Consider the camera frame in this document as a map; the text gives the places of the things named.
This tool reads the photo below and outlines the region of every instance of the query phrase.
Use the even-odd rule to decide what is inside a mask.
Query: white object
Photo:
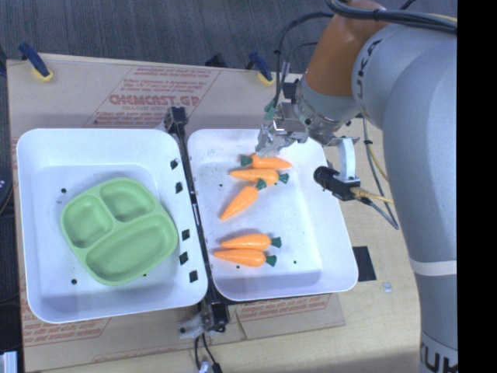
[[[179,148],[169,134],[153,129],[35,129],[19,139],[17,163],[27,298],[40,319],[62,323],[173,309],[194,305],[206,294],[207,274]],[[70,199],[120,176],[140,181],[159,199],[176,224],[179,244],[146,277],[107,286],[80,264],[59,220]],[[179,193],[177,183],[182,184]],[[182,240],[185,230],[189,238]],[[180,264],[183,253],[188,260]],[[190,282],[195,271],[197,279]]]
[[[338,200],[314,181],[313,172],[326,166],[322,146],[309,139],[281,151],[293,164],[285,170],[288,183],[260,190],[247,210],[219,219],[244,180],[229,176],[240,169],[240,155],[250,154],[259,130],[199,130],[188,140],[200,219],[214,283],[233,301],[283,298],[346,291],[357,282],[357,265]],[[279,236],[274,267],[251,268],[212,255],[219,243],[236,235],[263,232]]]

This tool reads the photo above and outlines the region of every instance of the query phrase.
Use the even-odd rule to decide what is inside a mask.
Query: green plastic tray
[[[61,215],[69,246],[99,282],[126,284],[172,254],[178,231],[168,212],[138,181],[117,178],[69,201]]]

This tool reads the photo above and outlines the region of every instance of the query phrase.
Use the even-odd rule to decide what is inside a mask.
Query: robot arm
[[[384,10],[367,0],[347,5]],[[456,82],[455,34],[334,16],[294,103],[278,106],[256,146],[260,155],[274,155],[307,137],[333,145],[334,132],[358,113],[383,131],[419,291],[420,372],[458,371]]]

